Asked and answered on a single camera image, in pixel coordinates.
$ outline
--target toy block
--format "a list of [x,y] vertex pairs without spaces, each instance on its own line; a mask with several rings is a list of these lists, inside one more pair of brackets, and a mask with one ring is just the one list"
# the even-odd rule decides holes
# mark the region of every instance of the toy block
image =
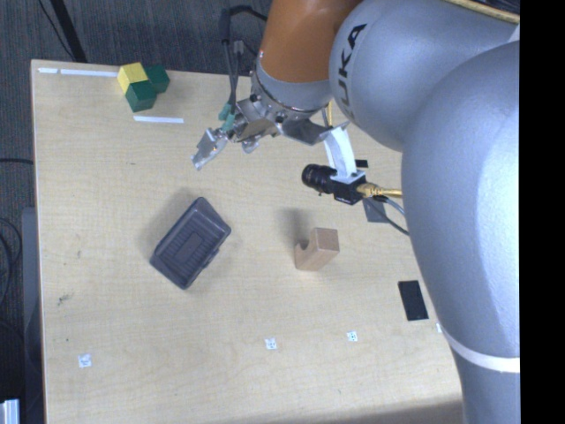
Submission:
[[314,228],[308,246],[294,247],[294,264],[298,270],[317,271],[339,254],[337,230]]
[[132,111],[142,111],[153,107],[157,93],[149,80],[136,81],[127,88],[125,98],[132,107]]
[[128,87],[132,83],[146,80],[149,80],[149,78],[141,63],[126,64],[120,67],[120,70],[117,73],[117,81],[119,82],[122,91],[124,91],[124,94],[127,93]]
[[156,64],[153,66],[149,66],[145,68],[145,72],[149,78],[149,81],[155,88],[156,93],[164,93],[167,91],[167,87],[169,86],[169,75],[167,75],[167,71],[165,68],[160,64]]

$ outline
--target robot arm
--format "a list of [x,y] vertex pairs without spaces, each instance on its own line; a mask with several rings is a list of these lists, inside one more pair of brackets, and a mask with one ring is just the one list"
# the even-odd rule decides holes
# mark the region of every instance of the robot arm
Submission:
[[[411,243],[469,424],[521,420],[519,17],[503,15],[445,0],[274,0],[252,95],[192,159],[199,169],[227,141],[251,152],[266,135],[325,141],[336,162],[307,167],[303,180],[354,204],[366,180],[345,126],[309,119],[332,97],[368,136],[402,151]],[[319,168],[323,183],[308,176]]]

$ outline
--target arch-shaped wooden block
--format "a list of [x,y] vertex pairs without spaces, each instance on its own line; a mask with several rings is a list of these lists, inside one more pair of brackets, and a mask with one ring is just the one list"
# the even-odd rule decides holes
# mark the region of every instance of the arch-shaped wooden block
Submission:
[[337,230],[314,228],[306,248],[300,244],[294,247],[294,265],[299,270],[320,270],[338,253]]

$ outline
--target wooden table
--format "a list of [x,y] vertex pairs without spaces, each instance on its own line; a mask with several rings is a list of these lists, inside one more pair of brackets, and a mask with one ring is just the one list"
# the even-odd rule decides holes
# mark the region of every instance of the wooden table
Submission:
[[[171,71],[134,114],[117,70],[31,63],[47,422],[461,422],[426,289],[429,320],[408,322],[399,296],[399,281],[424,286],[409,239],[301,183],[323,145],[229,144],[196,171],[227,77]],[[401,156],[349,133],[368,179],[399,187]],[[183,291],[148,260],[200,196],[232,233]],[[341,252],[300,271],[294,245],[313,227],[338,230]]]

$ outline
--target green cube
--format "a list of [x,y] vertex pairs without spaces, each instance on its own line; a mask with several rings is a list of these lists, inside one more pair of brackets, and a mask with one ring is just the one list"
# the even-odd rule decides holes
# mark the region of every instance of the green cube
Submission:
[[125,92],[125,98],[130,103],[132,111],[151,109],[157,99],[157,94],[149,80],[130,83]]
[[149,81],[155,88],[155,92],[164,93],[165,91],[167,91],[170,79],[164,67],[162,67],[160,64],[156,64],[155,66],[149,66],[144,69],[145,74],[147,74],[149,78]]

